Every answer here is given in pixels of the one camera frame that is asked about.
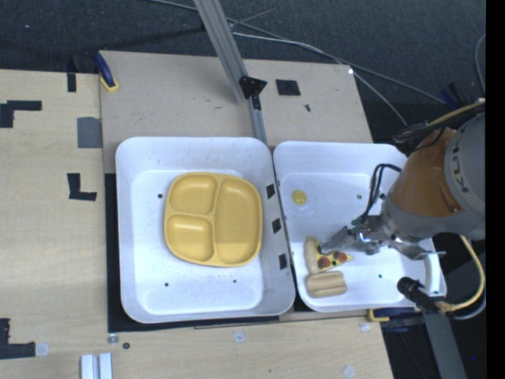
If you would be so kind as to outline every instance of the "beige board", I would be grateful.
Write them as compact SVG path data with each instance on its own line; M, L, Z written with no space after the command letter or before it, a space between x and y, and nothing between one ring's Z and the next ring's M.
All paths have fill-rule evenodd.
M134 136L254 136L248 104L238 103L215 57L102 51L116 92L100 89L106 173L118 145ZM267 142L372 142L349 66L246 59L260 93ZM296 81L281 96L276 80Z
M77 74L68 93L64 73L2 70L0 92L2 103L43 102L0 129L0 317L11 319L9 343L49 348L2 361L0 377L77 378L81 355L111 352L118 378L341 377L349 367L392 378L380 326L363 317L119 333L108 344L103 154L77 147L77 119L100 116L99 79ZM73 172L96 201L69 199Z

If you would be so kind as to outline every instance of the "black floor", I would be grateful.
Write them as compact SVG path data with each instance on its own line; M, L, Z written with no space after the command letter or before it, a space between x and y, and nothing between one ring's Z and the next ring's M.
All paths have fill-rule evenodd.
M163 1L193 6L192 0ZM447 113L439 97L447 86L463 103L485 96L487 0L220 2L231 19L263 14L246 22L247 27L236 26L236 32L307 43L351 63L365 80L357 80L357 86L375 142L391 142L391 134L404 123L431 121ZM0 0L0 9L0 69L65 72L72 58L81 72L92 73L91 56L102 49L215 55L197 13L166 3ZM245 36L236 40L244 58L333 60L293 44ZM4 93L0 87L1 100ZM468 259L460 246L442 241L440 247L448 250L446 273ZM478 243L477 250L483 252L485 243ZM485 313L455 322L453 329L468 377L486 377ZM396 379L437 377L422 325L404 333L385 332L384 338Z

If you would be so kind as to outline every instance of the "wooden table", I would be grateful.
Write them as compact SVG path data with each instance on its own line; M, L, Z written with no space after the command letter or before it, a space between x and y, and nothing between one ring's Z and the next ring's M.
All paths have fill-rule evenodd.
M115 378L346 377L350 368L392 378L380 326L364 317L120 332L109 344L103 150L77 144L77 119L102 118L99 78L77 74L77 92L67 86L64 73L0 71L0 103L43 103L0 128L0 317L11 319L9 343L49 350L0 360L0 377L79 377L81 355L110 352ZM68 173L95 201L69 199Z

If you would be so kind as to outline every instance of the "yellow divided plate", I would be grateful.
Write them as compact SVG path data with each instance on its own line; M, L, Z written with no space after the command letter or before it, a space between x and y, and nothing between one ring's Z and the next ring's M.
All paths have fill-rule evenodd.
M182 260L245 265L260 251L260 193L249 181L228 174L180 175L168 190L164 230L168 248Z

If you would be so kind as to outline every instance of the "yellow cable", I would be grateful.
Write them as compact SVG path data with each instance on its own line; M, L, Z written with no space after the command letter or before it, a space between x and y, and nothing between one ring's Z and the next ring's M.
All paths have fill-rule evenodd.
M436 119L435 121L431 121L427 126L436 125L436 124L441 123L443 121L446 121L449 118L452 118L452 117L454 117L456 115L460 115L463 112L467 112L467 111L470 111L470 110L474 109L475 107L479 107L479 106L481 106L483 104L486 104L486 100L485 99L483 99L481 101L477 101L476 103L473 103L473 104L461 107L461 108L459 108L459 109L457 109L455 111L449 112L449 114L442 115L440 118Z
M477 270L479 272L479 287L477 289L477 292L475 295L468 299L466 302L458 303L458 304L451 304L447 302L435 302L436 306L440 309L441 313L446 313L446 312L454 312L455 310L460 310L463 309L467 306L470 306L472 303L476 302L480 296L482 295L482 292L484 291L484 285L485 285L485 274L484 274L484 269L482 268L481 261L479 260L478 256L475 254L475 251L473 251L472 245L469 243L467 238L465 236L460 235L459 236L461 240L463 241L463 244L465 247L468 249L470 256L472 257L473 261L475 262L477 266Z

